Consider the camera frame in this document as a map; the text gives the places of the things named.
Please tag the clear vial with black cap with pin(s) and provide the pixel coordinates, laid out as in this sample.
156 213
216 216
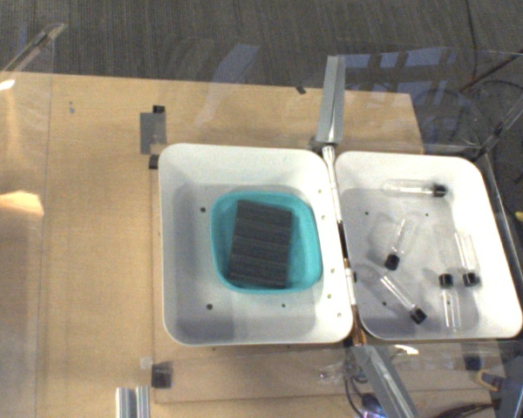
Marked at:
438 190
446 280
418 315
392 261
470 279

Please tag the teal plastic bowl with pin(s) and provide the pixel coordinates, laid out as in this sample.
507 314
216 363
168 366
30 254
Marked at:
307 242

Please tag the dark grey ribbed block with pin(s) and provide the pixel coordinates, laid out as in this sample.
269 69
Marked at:
261 244

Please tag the white plastic tray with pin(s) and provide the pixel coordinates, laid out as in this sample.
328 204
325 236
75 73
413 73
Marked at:
488 251
187 242

